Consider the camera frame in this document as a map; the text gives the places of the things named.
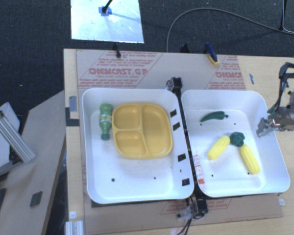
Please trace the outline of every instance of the green pepper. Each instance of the green pepper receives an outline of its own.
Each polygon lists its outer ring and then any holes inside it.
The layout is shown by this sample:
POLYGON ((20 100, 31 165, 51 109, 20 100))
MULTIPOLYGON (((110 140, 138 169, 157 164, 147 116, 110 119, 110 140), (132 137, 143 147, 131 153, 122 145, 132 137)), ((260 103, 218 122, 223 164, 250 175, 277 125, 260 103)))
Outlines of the green pepper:
POLYGON ((228 118, 228 117, 229 117, 229 115, 226 115, 223 111, 217 111, 217 112, 212 112, 212 113, 207 114, 206 116, 204 116, 200 120, 200 122, 204 122, 204 121, 211 120, 211 119, 222 120, 222 119, 228 118))
POLYGON ((241 147, 244 144, 244 134, 242 132, 233 132, 230 135, 230 143, 237 146, 241 147))

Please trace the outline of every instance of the black tape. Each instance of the black tape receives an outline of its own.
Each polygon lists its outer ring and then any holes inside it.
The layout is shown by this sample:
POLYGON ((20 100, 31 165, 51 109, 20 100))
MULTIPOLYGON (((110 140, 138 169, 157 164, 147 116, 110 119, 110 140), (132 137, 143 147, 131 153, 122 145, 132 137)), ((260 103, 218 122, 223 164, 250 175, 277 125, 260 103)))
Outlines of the black tape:
POLYGON ((177 113, 176 113, 176 109, 174 110, 174 111, 171 111, 170 112, 170 117, 173 117, 173 116, 175 116, 177 113))
POLYGON ((182 180, 182 186, 187 186, 189 184, 190 184, 190 179, 189 178, 182 180))
POLYGON ((173 131, 175 131, 176 129, 178 129, 180 127, 180 122, 176 123, 174 126, 173 126, 173 131))
POLYGON ((183 154, 177 156, 177 160, 178 160, 179 162, 182 161, 182 160, 184 160, 184 159, 186 159, 186 155, 185 155, 185 153, 183 153, 183 154))
POLYGON ((31 201, 30 201, 30 204, 29 206, 30 207, 33 207, 33 206, 37 206, 40 204, 40 201, 41 201, 41 196, 43 195, 43 192, 42 191, 39 191, 35 194, 32 195, 31 197, 31 201))
POLYGON ((65 108, 65 119, 67 126, 79 126, 79 119, 72 119, 70 115, 70 108, 65 108))

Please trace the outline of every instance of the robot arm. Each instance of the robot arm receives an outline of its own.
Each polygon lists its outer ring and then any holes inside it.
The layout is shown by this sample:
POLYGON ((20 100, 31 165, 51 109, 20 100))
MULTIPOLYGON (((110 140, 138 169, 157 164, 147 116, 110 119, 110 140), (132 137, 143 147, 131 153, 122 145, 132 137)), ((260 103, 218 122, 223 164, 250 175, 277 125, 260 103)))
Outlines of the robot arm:
POLYGON ((258 124, 257 135, 259 137, 271 131, 294 130, 294 91, 289 92, 290 101, 285 107, 280 107, 282 93, 288 85, 287 79, 294 78, 294 73, 286 73, 288 68, 294 68, 294 64, 286 63, 280 69, 280 91, 277 102, 268 110, 268 118, 261 118, 258 124))

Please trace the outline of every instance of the metal plate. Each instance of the metal plate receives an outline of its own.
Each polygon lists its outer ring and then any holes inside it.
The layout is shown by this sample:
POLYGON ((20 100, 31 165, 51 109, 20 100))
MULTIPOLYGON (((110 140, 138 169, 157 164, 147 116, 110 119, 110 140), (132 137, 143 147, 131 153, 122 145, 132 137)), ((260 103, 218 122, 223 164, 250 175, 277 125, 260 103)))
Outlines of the metal plate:
POLYGON ((138 0, 113 0, 102 15, 108 1, 71 0, 72 39, 144 43, 138 0))

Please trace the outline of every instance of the yellow corn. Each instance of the yellow corn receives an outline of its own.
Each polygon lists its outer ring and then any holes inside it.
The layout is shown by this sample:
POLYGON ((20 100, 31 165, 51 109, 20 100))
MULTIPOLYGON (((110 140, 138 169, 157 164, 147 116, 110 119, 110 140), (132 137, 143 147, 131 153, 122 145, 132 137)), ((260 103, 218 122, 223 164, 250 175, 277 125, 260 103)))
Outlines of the yellow corn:
POLYGON ((251 172, 251 174, 257 174, 260 172, 259 164, 252 153, 251 149, 248 147, 248 145, 243 144, 240 148, 241 155, 244 159, 244 162, 248 168, 248 170, 251 172))
POLYGON ((222 136, 218 139, 217 142, 212 146, 210 151, 208 152, 208 159, 214 160, 218 156, 221 155, 221 153, 227 148, 227 146, 230 143, 230 138, 228 136, 222 136))

